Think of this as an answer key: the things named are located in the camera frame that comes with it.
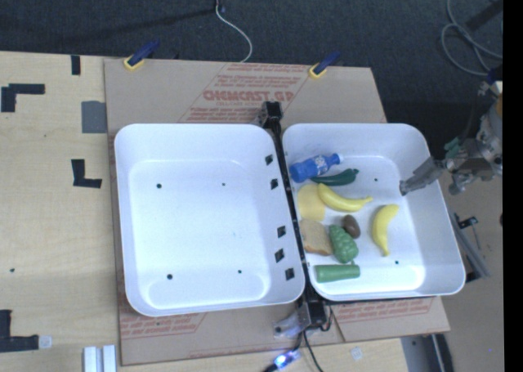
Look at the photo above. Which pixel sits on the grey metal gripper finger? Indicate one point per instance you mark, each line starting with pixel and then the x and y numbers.
pixel 459 186
pixel 421 177

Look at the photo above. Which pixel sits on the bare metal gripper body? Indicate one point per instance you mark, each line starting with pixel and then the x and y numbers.
pixel 478 164

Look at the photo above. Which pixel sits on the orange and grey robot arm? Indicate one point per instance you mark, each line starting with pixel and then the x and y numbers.
pixel 497 110

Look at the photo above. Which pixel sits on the yellow banana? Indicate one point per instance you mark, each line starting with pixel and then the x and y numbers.
pixel 383 225
pixel 341 200

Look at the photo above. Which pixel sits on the white plastic tray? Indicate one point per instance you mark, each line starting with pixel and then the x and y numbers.
pixel 196 223
pixel 412 239

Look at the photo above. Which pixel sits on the dark green chili pepper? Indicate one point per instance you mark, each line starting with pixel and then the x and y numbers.
pixel 337 177

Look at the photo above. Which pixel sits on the brown kiwi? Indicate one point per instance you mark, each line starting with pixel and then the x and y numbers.
pixel 351 226

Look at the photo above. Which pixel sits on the green grapes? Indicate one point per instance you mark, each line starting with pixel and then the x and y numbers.
pixel 343 244

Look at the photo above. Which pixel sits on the blue plastic bottle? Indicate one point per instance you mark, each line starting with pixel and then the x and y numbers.
pixel 310 167

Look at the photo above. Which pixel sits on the pale yellow round slice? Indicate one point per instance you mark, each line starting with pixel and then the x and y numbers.
pixel 309 203

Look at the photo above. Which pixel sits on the tan bread slice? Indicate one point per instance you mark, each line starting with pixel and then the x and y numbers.
pixel 316 237

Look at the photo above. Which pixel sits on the green cylinder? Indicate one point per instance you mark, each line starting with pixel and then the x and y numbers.
pixel 336 273

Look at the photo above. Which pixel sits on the brown cardboard board red print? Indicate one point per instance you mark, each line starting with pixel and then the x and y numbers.
pixel 171 92

